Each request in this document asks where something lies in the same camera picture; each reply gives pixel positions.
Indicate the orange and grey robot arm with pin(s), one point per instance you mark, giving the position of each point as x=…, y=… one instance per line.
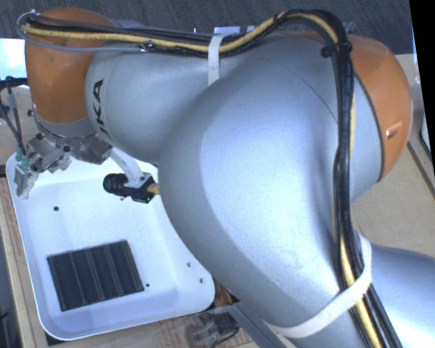
x=265, y=170

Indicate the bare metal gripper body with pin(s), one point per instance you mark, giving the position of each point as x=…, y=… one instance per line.
x=85, y=149

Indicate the white plastic tray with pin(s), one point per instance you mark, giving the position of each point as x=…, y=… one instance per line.
x=87, y=221

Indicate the black ribbed rectangular pad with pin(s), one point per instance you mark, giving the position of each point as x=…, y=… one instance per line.
x=95, y=276

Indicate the black cylinder on white bracket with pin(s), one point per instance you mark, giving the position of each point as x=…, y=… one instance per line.
x=128, y=184

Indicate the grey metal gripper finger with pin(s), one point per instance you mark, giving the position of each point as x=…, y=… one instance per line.
x=24, y=179
x=56, y=163

